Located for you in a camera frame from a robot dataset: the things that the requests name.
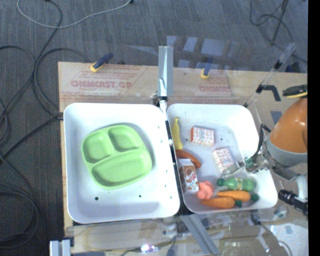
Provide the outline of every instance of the green toy bottle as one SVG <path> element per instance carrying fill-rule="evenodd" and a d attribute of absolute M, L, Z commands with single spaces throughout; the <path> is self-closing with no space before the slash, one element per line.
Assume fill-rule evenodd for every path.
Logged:
<path fill-rule="evenodd" d="M 231 190 L 244 190 L 248 192 L 254 190 L 256 187 L 256 183 L 249 178 L 218 178 L 216 184 L 219 187 L 227 186 Z"/>

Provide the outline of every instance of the green divided plate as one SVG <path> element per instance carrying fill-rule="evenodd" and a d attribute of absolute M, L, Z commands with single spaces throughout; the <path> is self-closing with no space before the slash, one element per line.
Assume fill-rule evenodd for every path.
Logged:
<path fill-rule="evenodd" d="M 136 182 L 152 168 L 146 145 L 128 125 L 113 125 L 88 134 L 81 153 L 95 183 L 108 190 Z"/>

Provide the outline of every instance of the dark gray carpet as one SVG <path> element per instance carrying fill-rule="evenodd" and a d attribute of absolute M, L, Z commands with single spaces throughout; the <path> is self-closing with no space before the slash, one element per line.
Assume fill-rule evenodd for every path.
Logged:
<path fill-rule="evenodd" d="M 125 0 L 53 2 L 63 13 L 61 26 L 126 3 Z M 157 66 L 158 46 L 170 45 L 174 47 L 175 67 L 199 68 L 203 57 L 212 56 L 215 69 L 269 71 L 287 45 L 294 42 L 297 50 L 287 65 L 297 62 L 298 71 L 306 73 L 308 1 L 288 2 L 271 46 L 281 13 L 276 8 L 281 3 L 281 0 L 135 0 L 119 10 L 55 31 L 22 16 L 17 1 L 1 0 L 0 102 L 6 119 L 3 116 L 0 120 L 0 154 L 5 160 L 0 161 L 0 255 L 42 255 L 43 243 L 46 255 L 49 241 L 64 237 L 60 123 L 51 119 L 59 105 L 58 61 L 95 62 L 112 52 L 110 63 Z M 48 26 L 59 23 L 60 13 L 50 1 L 21 0 L 19 6 L 39 23 Z M 35 64 L 32 58 L 37 60 L 40 55 L 44 58 L 38 65 L 36 83 L 29 77 Z M 30 133 L 42 123 L 45 125 Z M 30 192 L 18 172 L 29 183 Z M 12 237 L 17 233 L 24 234 Z M 7 248 L 24 242 L 18 248 Z"/>

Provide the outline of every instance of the white cable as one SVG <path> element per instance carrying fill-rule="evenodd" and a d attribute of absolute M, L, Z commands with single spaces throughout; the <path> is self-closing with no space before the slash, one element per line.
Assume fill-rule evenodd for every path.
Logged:
<path fill-rule="evenodd" d="M 86 20 L 86 19 L 88 19 L 88 18 L 90 18 L 90 17 L 96 16 L 96 15 L 99 15 L 99 14 L 105 14 L 105 13 L 108 13 L 108 12 L 112 12 L 112 11 L 118 10 L 118 9 L 120 9 L 120 8 L 122 8 L 122 7 L 125 7 L 125 6 L 127 6 L 127 5 L 131 2 L 131 0 L 128 0 L 125 4 L 123 4 L 123 5 L 119 6 L 119 7 L 116 7 L 116 8 L 114 8 L 114 9 L 104 10 L 104 11 L 101 11 L 101 12 L 97 12 L 97 13 L 88 15 L 88 16 L 86 16 L 86 17 L 84 17 L 84 18 L 82 18 L 82 19 L 80 19 L 80 20 L 78 20 L 78 21 L 76 21 L 76 22 L 74 22 L 74 23 L 72 23 L 72 24 L 65 25 L 65 26 L 49 26 L 49 25 L 42 24 L 42 23 L 40 23 L 40 22 L 38 22 L 38 21 L 36 21 L 36 20 L 28 17 L 27 15 L 25 15 L 25 14 L 21 11 L 21 9 L 20 9 L 20 7 L 19 7 L 19 2 L 20 2 L 20 0 L 17 0 L 17 2 L 16 2 L 16 7 L 17 7 L 18 11 L 19 11 L 25 18 L 27 18 L 28 20 L 30 20 L 30 21 L 32 21 L 32 22 L 34 22 L 34 23 L 36 23 L 36 24 L 38 24 L 38 25 L 40 25 L 40 26 L 46 27 L 46 28 L 65 29 L 65 28 L 74 26 L 74 25 L 76 25 L 76 24 L 78 24 L 78 23 L 80 23 L 80 22 L 83 22 L 84 20 Z"/>

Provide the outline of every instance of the white plastic tray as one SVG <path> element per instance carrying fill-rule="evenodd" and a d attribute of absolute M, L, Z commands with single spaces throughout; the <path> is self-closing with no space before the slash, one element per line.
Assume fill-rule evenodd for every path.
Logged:
<path fill-rule="evenodd" d="M 164 116 L 150 104 L 73 103 L 64 111 L 67 209 L 81 224 L 173 216 L 180 200 Z M 89 133 L 114 124 L 136 129 L 152 159 L 150 173 L 116 189 L 99 187 L 82 159 Z"/>
<path fill-rule="evenodd" d="M 214 196 L 219 190 L 227 187 L 218 187 L 217 179 L 221 172 L 216 161 L 212 157 L 212 151 L 228 147 L 234 161 L 244 161 L 245 157 L 251 157 L 258 148 L 259 135 L 250 111 L 241 105 L 224 104 L 172 104 L 168 110 L 170 126 L 179 117 L 180 138 L 183 149 L 193 153 L 202 163 L 196 170 L 199 182 L 209 180 L 215 188 Z M 214 130 L 215 144 L 213 146 L 198 145 L 190 142 L 192 126 L 201 126 Z M 242 205 L 242 208 L 212 209 L 200 204 L 200 200 L 194 194 L 183 194 L 185 205 L 190 211 L 197 214 L 216 212 L 230 212 L 240 210 L 253 210 L 273 207 L 278 200 L 276 187 L 269 170 L 256 174 L 247 173 L 243 168 L 234 177 L 250 178 L 256 181 L 253 190 L 260 197 L 253 203 L 251 200 Z"/>

